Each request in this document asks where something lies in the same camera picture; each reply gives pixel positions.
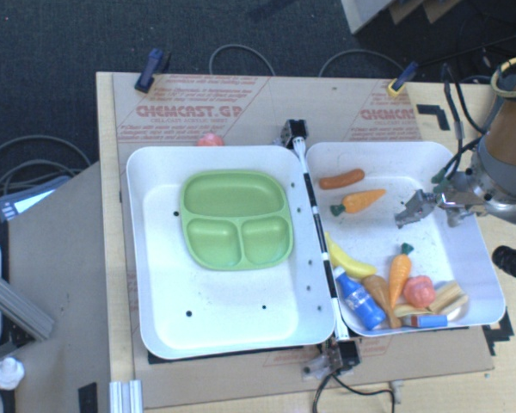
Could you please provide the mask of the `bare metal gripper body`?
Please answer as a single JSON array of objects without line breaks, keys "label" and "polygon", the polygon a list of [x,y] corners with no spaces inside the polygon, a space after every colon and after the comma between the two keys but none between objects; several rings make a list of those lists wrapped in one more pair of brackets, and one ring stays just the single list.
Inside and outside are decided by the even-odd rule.
[{"label": "bare metal gripper body", "polygon": [[491,176],[482,170],[457,172],[434,188],[439,207],[484,207],[490,215],[516,225],[516,175]]}]

